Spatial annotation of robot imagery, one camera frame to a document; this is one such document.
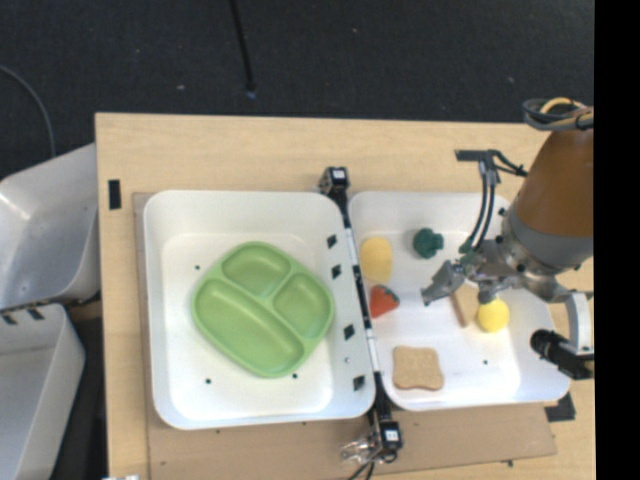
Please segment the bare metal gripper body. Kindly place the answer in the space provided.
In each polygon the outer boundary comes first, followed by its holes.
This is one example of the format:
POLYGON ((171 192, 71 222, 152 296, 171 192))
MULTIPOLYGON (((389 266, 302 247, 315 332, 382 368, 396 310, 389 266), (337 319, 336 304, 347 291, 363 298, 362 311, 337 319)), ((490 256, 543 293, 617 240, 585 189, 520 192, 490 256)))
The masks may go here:
POLYGON ((515 239, 498 237, 471 246, 462 256, 466 278, 478 289, 500 292, 525 289, 544 302, 564 302, 573 290, 559 283, 564 267, 550 266, 530 253, 515 239))

